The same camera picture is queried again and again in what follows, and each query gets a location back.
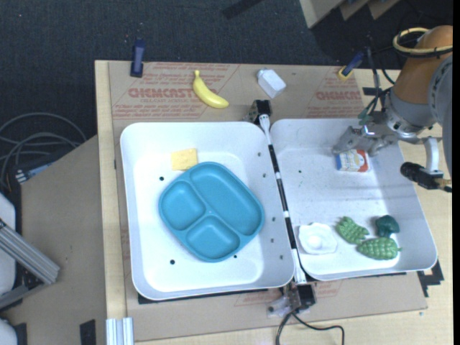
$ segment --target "green toy vegetable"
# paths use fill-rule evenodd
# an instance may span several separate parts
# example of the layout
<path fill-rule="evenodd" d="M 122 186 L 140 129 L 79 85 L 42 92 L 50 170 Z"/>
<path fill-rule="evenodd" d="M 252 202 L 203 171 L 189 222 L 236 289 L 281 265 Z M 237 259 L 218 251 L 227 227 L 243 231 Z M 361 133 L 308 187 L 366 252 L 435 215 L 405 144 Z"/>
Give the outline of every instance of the green toy vegetable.
<path fill-rule="evenodd" d="M 337 232 L 342 238 L 351 244 L 361 244 L 369 230 L 355 223 L 351 218 L 345 216 L 337 225 Z"/>
<path fill-rule="evenodd" d="M 391 234 L 400 232 L 400 226 L 397 224 L 396 220 L 390 215 L 385 215 L 378 218 L 375 221 L 375 224 L 378 228 L 378 236 L 384 236 L 386 238 L 389 238 Z"/>
<path fill-rule="evenodd" d="M 400 250 L 395 240 L 386 237 L 369 239 L 358 246 L 360 253 L 373 259 L 393 259 Z"/>

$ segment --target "black connector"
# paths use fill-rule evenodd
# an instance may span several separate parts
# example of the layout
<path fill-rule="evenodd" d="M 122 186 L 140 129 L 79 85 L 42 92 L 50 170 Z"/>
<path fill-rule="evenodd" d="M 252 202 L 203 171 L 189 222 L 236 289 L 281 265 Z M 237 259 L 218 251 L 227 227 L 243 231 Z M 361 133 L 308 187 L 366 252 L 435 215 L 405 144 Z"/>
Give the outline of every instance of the black connector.
<path fill-rule="evenodd" d="M 270 100 L 255 100 L 243 120 L 259 125 L 260 115 L 272 115 L 272 104 L 270 103 Z"/>
<path fill-rule="evenodd" d="M 316 303 L 315 293 L 311 285 L 299 285 L 297 286 L 299 293 L 301 308 L 311 307 Z"/>
<path fill-rule="evenodd" d="M 404 162 L 400 171 L 407 179 L 429 190 L 439 189 L 440 185 L 436 179 L 442 179 L 444 177 L 441 171 L 428 172 L 423 166 L 412 162 Z"/>

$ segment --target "black cable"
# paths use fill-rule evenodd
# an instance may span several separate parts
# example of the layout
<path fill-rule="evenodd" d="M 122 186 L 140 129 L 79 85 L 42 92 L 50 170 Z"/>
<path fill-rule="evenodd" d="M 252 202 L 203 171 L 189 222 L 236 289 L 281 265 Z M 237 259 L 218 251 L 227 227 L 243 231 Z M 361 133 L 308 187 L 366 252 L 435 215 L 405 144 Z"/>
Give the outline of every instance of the black cable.
<path fill-rule="evenodd" d="M 43 152 L 43 151 L 21 151 L 21 155 L 40 155 L 40 156 L 48 156 L 50 153 L 49 152 Z M 5 155 L 0 157 L 0 161 L 9 159 L 10 156 Z M 0 190 L 7 190 L 9 189 L 9 186 L 7 183 L 5 183 L 3 180 L 0 180 Z"/>
<path fill-rule="evenodd" d="M 371 47 L 368 47 L 366 49 L 366 52 L 367 52 L 367 61 L 369 62 L 369 65 L 371 67 L 371 70 L 372 70 L 372 74 L 374 76 L 374 87 L 375 87 L 375 97 L 374 99 L 372 100 L 371 104 L 372 104 L 372 108 L 371 110 L 369 111 L 368 114 L 372 114 L 375 110 L 375 107 L 377 106 L 377 102 L 379 100 L 379 95 L 380 95 L 380 80 L 379 80 L 379 75 L 377 73 L 377 69 L 375 67 L 375 64 L 374 64 L 374 59 L 372 58 L 372 51 L 371 51 Z"/>
<path fill-rule="evenodd" d="M 434 21 L 436 24 L 445 24 L 446 18 L 445 17 L 435 17 L 434 15 L 426 14 L 424 11 L 421 11 L 418 7 L 416 7 L 411 1 L 403 0 L 410 8 L 412 8 L 413 12 L 419 15 L 418 22 L 420 23 L 423 17 L 429 18 Z"/>
<path fill-rule="evenodd" d="M 293 316 L 297 321 L 299 321 L 301 324 L 303 324 L 305 327 L 308 327 L 308 328 L 311 328 L 312 330 L 316 330 L 316 331 L 328 331 L 328 330 L 333 330 L 335 328 L 339 329 L 341 331 L 341 345 L 344 345 L 345 344 L 345 330 L 342 326 L 338 326 L 338 325 L 334 325 L 334 326 L 329 326 L 329 327 L 315 327 L 315 326 L 312 326 L 312 325 L 309 325 L 308 323 L 302 321 L 298 316 L 297 314 L 295 314 L 296 310 L 293 310 L 292 312 L 289 312 L 284 318 L 283 320 L 281 321 L 279 327 L 278 327 L 278 330 L 277 330 L 277 333 L 276 333 L 276 337 L 275 337 L 275 343 L 276 345 L 280 345 L 280 337 L 281 337 L 281 333 L 282 333 L 282 330 L 284 329 L 286 323 L 289 321 L 289 318 L 291 316 Z"/>
<path fill-rule="evenodd" d="M 5 176 L 6 176 L 6 168 L 7 168 L 7 165 L 9 163 L 10 158 L 24 144 L 28 143 L 29 141 L 31 141 L 33 139 L 38 139 L 38 138 L 56 138 L 56 139 L 60 139 L 63 142 L 68 143 L 73 148 L 77 147 L 74 142 L 71 142 L 71 141 L 69 141 L 68 139 L 66 139 L 64 137 L 61 137 L 59 135 L 49 133 L 49 132 L 36 133 L 36 134 L 33 134 L 33 135 L 29 136 L 28 138 L 22 140 L 21 142 L 17 142 L 17 144 L 10 150 L 9 154 L 6 156 L 6 159 L 4 160 L 3 165 L 1 167 L 1 170 L 0 170 L 0 189 L 6 190 L 8 188 L 8 185 L 6 184 L 4 179 L 5 179 Z"/>
<path fill-rule="evenodd" d="M 345 330 L 342 326 L 339 326 L 339 325 L 333 325 L 333 326 L 329 326 L 329 327 L 315 327 L 315 326 L 312 326 L 312 325 L 309 325 L 308 323 L 302 321 L 295 313 L 293 314 L 294 318 L 299 321 L 301 324 L 303 324 L 304 326 L 308 327 L 308 328 L 311 328 L 312 330 L 316 330 L 316 331 L 328 331 L 328 330 L 333 330 L 335 328 L 339 329 L 341 331 L 341 343 L 342 345 L 345 344 Z"/>
<path fill-rule="evenodd" d="M 384 68 L 380 69 L 383 73 L 383 76 L 386 77 L 387 81 L 389 81 L 391 84 L 395 84 L 395 81 L 388 75 L 387 71 Z"/>

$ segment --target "dark green toy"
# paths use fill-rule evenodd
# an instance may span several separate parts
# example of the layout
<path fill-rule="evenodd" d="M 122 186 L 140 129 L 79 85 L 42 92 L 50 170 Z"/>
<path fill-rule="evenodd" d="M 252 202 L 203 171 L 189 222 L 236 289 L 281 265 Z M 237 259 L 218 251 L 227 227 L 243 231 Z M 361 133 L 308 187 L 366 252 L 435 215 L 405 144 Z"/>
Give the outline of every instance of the dark green toy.
<path fill-rule="evenodd" d="M 391 234 L 400 232 L 400 226 L 398 225 L 396 220 L 390 215 L 385 215 L 378 218 L 377 220 L 375 220 L 375 224 L 377 225 L 378 236 L 384 236 L 389 238 Z"/>

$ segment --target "blue clip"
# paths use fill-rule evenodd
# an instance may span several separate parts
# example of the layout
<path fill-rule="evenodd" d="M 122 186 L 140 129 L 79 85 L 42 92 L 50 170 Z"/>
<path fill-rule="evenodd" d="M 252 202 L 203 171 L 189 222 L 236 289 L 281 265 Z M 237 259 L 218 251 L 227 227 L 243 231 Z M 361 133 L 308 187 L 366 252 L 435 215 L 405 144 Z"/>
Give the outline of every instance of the blue clip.
<path fill-rule="evenodd" d="M 132 47 L 132 63 L 131 63 L 131 77 L 142 78 L 142 71 L 144 64 L 142 64 L 142 56 L 145 51 L 145 41 L 143 39 L 136 39 Z"/>
<path fill-rule="evenodd" d="M 364 53 L 362 51 L 359 51 L 353 57 L 353 59 L 348 65 L 340 68 L 339 72 L 337 73 L 337 76 L 342 81 L 346 81 L 350 77 L 351 73 L 353 72 L 353 69 L 358 68 L 361 65 L 363 58 L 364 58 Z"/>

